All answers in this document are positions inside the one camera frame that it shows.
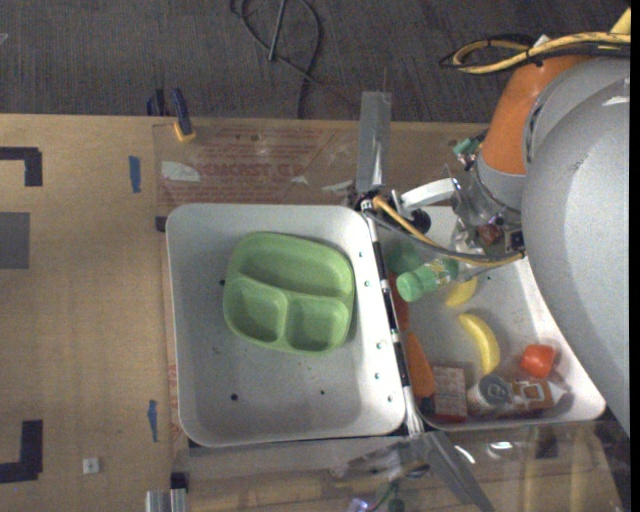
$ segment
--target green bottle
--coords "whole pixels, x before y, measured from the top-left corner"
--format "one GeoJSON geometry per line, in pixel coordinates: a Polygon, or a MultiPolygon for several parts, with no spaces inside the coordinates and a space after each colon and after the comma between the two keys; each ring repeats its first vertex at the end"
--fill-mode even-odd
{"type": "Polygon", "coordinates": [[[458,262],[438,258],[398,276],[398,294],[407,302],[415,302],[425,293],[434,292],[458,277],[458,262]]]}

